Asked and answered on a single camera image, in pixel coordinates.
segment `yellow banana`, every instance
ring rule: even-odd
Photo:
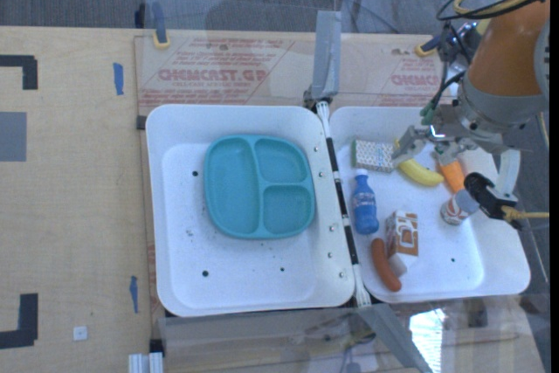
[[[394,142],[395,148],[399,147],[399,142],[396,139]],[[400,162],[398,164],[398,169],[400,169],[407,177],[412,181],[421,183],[427,187],[434,187],[439,185],[445,180],[445,177],[439,174],[437,171],[432,171],[424,167],[415,159],[408,159],[406,161]]]

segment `blue plate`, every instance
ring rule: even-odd
[[[215,140],[204,160],[204,194],[211,220],[237,238],[285,238],[314,218],[308,160],[291,142],[267,135]]]

